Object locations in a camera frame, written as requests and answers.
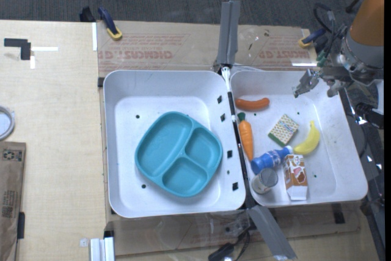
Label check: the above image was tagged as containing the patterned green and yellow packet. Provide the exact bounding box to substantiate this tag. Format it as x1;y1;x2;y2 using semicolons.
267;113;300;146

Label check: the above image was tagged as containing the blue and white bottle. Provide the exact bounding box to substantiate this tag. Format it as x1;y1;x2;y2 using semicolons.
250;145;294;175

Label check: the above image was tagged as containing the orange sausage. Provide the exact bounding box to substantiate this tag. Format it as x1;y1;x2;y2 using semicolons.
235;97;271;112

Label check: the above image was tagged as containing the small silver can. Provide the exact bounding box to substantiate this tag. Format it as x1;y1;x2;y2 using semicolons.
250;167;279;195

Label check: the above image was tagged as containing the yellow banana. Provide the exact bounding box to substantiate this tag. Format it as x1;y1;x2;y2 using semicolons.
293;120;321;156

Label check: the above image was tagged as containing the white plastic tray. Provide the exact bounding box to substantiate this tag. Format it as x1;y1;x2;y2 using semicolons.
103;69;247;219
229;69;369;209

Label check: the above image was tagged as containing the brown and white carton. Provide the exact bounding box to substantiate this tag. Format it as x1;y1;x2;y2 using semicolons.
282;153;309;202

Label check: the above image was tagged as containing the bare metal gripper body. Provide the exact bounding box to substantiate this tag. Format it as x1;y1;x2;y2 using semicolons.
317;53;385;85

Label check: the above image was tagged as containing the blue divided plate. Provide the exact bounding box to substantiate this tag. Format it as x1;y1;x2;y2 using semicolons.
134;111;224;198

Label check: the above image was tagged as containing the clear tape roll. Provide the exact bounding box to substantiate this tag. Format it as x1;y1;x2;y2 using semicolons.
0;105;16;142

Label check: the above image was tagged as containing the brown cardboard board red print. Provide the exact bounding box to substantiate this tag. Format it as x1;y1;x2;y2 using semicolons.
96;20;362;256

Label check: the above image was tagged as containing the orange carrot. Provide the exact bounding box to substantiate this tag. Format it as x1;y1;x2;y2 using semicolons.
236;111;255;162

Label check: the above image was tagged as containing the brown paper bag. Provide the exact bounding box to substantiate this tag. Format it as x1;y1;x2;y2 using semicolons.
0;141;27;261

